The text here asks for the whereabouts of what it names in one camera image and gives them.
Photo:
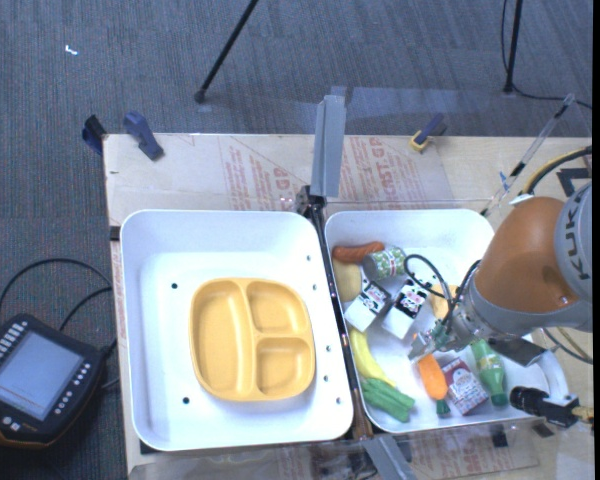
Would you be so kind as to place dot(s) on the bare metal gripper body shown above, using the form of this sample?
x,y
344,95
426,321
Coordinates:
x,y
461,329

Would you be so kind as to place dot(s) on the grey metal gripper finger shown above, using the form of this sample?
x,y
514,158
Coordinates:
x,y
418,350

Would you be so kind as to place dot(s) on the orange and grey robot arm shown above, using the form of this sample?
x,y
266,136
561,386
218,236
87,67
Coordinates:
x,y
525,258

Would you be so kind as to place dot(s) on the orange carrot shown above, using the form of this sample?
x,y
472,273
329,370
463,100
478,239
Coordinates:
x,y
433,378

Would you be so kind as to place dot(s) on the yellow round toy food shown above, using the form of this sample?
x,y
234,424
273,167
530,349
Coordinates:
x,y
439,302

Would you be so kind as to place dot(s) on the white cow print carton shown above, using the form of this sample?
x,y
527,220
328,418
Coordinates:
x,y
404,312
366,307

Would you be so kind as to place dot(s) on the green plastic bottle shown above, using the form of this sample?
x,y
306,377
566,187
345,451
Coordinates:
x,y
491,370

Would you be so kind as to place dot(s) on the yellow banana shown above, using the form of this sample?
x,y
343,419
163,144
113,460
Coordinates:
x,y
366,358

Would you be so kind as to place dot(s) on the red carton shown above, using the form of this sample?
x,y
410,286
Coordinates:
x,y
464,387

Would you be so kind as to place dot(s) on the green beans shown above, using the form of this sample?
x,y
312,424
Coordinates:
x,y
386,399

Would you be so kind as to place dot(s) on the green and white can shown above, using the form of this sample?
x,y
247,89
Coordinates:
x,y
384,263

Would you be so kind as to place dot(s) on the pale yellow potato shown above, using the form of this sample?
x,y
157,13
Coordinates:
x,y
348,280

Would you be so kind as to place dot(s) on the white plastic tray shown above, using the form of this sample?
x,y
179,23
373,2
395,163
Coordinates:
x,y
160,328
430,228

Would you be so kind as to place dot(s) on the brown sausage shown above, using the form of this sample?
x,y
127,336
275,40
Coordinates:
x,y
355,252

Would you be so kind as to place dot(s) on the yellow divided plate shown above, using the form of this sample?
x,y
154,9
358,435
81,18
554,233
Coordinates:
x,y
220,338

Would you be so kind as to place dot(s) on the brown cardboard board red print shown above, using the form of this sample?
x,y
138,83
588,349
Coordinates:
x,y
260,173

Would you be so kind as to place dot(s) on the black cylinder on white bracket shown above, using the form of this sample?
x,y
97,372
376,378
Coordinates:
x,y
540,402

